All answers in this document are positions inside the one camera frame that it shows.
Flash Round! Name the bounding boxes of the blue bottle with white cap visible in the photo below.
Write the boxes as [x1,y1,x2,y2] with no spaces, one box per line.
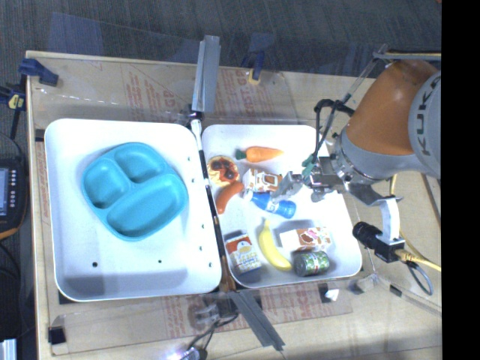
[250,190,298,220]

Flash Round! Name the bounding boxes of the large white and orange carton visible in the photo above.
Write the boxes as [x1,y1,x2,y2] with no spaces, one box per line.
[278,226,333,254]

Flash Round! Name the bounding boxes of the white plastic tray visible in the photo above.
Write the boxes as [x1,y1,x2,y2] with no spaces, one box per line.
[43,117,224,303]
[200,123,364,290]

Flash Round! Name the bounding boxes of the small white and orange carton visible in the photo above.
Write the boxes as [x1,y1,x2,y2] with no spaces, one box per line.
[241,167,284,195]

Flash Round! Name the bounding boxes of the round pizza with dark toppings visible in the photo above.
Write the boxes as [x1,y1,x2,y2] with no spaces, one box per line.
[206,154,242,185]

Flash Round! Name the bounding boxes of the orange carrot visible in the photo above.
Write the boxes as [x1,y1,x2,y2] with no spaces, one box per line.
[234,145,285,164]

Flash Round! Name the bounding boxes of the black block with thin wires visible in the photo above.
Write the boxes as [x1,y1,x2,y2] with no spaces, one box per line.
[214,294,242,318]

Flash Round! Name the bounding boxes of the yellow banana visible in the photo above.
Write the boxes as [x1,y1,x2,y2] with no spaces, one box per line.
[257,219,293,272]

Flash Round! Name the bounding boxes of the blue divided plate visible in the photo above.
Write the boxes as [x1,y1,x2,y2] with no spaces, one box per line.
[81,141,190,243]

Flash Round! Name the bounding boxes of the brown cardboard board red print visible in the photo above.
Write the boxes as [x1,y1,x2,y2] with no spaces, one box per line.
[25,50,443,356]

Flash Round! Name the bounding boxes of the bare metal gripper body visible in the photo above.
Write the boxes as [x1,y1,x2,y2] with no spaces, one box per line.
[308,146,364,203]

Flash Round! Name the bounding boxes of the orange-brown sausage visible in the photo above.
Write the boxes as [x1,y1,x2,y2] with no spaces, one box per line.
[214,180,246,215]

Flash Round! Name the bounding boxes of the green can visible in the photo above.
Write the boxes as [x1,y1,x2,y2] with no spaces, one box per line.
[292,250,331,278]

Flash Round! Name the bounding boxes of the black cylinder on white bracket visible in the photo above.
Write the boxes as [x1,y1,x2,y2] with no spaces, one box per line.
[352,195,407,264]

